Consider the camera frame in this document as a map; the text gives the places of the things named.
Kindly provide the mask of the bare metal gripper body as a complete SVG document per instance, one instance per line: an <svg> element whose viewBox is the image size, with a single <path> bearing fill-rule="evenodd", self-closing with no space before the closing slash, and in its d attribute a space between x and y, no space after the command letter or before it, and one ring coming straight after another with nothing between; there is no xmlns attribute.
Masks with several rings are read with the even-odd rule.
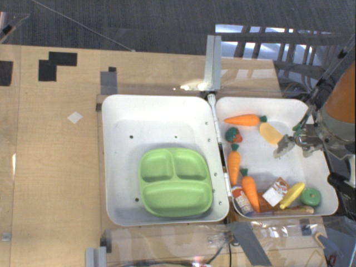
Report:
<svg viewBox="0 0 356 267"><path fill-rule="evenodd" d="M301 147L304 157L311 157L316 151L325 151L325 140L328 140L328 129L322 123L302 124L293 127L293 138Z"/></svg>

